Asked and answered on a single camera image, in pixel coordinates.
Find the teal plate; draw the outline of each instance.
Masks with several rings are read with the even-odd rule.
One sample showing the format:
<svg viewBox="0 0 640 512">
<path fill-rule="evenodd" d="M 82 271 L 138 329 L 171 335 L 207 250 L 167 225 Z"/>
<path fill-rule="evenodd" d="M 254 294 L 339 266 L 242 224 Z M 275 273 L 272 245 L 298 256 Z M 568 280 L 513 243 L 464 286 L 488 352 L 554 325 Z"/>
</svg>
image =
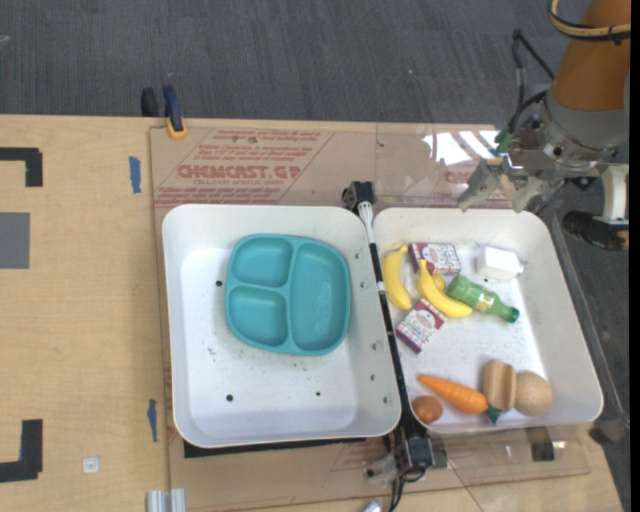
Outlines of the teal plate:
<svg viewBox="0 0 640 512">
<path fill-rule="evenodd" d="M 227 324 L 253 347 L 327 354 L 347 335 L 350 282 L 347 262 L 330 245 L 291 235 L 245 237 L 227 268 Z"/>
</svg>

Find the small sticker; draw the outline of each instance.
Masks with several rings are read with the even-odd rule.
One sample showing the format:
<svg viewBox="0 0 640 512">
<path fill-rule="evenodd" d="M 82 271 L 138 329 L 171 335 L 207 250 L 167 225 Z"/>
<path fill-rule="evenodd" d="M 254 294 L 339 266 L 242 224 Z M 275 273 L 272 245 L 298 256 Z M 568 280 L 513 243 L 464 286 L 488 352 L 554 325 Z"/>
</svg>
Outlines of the small sticker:
<svg viewBox="0 0 640 512">
<path fill-rule="evenodd" d="M 97 473 L 100 471 L 100 457 L 85 457 L 82 459 L 83 473 Z"/>
</svg>

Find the metal bracket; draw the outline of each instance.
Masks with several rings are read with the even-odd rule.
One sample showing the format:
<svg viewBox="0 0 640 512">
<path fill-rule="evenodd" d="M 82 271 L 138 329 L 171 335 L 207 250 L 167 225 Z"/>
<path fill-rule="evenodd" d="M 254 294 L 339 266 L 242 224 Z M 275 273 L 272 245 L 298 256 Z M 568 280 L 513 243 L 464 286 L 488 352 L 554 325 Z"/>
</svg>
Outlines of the metal bracket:
<svg viewBox="0 0 640 512">
<path fill-rule="evenodd" d="M 389 452 L 382 459 L 374 460 L 364 467 L 367 483 L 378 483 L 382 487 L 391 484 L 398 476 L 398 463 L 394 452 Z"/>
<path fill-rule="evenodd" d="M 363 512 L 382 512 L 382 505 L 376 500 L 373 500 L 367 505 L 367 508 L 365 508 Z"/>
<path fill-rule="evenodd" d="M 500 178 L 504 174 L 503 159 L 482 159 L 467 184 L 469 188 L 458 197 L 458 206 L 466 212 L 470 205 L 488 199 L 500 186 Z"/>
<path fill-rule="evenodd" d="M 146 512 L 186 512 L 187 501 L 184 488 L 170 491 L 154 490 L 147 493 Z"/>
</svg>

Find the banana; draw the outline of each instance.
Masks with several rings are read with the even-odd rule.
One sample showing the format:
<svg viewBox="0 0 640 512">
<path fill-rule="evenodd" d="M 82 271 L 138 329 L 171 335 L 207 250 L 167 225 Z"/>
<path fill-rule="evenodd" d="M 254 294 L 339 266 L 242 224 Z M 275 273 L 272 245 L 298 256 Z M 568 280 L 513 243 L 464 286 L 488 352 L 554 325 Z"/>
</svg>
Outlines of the banana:
<svg viewBox="0 0 640 512">
<path fill-rule="evenodd" d="M 433 276 L 427 270 L 427 262 L 420 260 L 420 274 L 418 277 L 418 291 L 420 295 L 427 299 L 443 315 L 451 318 L 461 318 L 470 315 L 473 309 L 464 302 L 452 299 L 436 285 Z"/>
<path fill-rule="evenodd" d="M 436 284 L 436 288 L 444 293 L 444 289 L 447 287 L 447 282 L 440 274 L 432 274 L 433 282 Z"/>
<path fill-rule="evenodd" d="M 400 277 L 400 266 L 409 248 L 403 245 L 398 250 L 388 253 L 382 261 L 382 279 L 387 289 L 389 302 L 400 309 L 411 309 L 411 297 L 405 290 Z"/>
</svg>

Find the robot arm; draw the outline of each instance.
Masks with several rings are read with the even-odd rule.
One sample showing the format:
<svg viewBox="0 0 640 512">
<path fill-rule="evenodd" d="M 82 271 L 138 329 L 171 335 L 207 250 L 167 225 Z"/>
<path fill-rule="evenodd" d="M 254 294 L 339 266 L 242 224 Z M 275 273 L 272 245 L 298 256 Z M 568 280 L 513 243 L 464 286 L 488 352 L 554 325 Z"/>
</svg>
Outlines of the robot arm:
<svg viewBox="0 0 640 512">
<path fill-rule="evenodd" d="M 551 1 L 549 19 L 571 41 L 553 82 L 520 105 L 521 112 L 537 103 L 537 113 L 517 130 L 516 113 L 496 139 L 501 157 L 480 163 L 458 205 L 466 211 L 508 179 L 512 206 L 519 212 L 534 197 L 553 194 L 568 179 L 602 178 L 605 207 L 602 215 L 589 216 L 597 229 L 581 236 L 607 249 L 626 248 L 627 192 L 620 181 L 624 183 L 628 165 L 610 160 L 629 135 L 631 0 L 592 0 L 579 25 L 561 20 L 557 4 Z M 586 222 L 584 215 L 573 215 L 565 227 L 585 228 Z"/>
</svg>

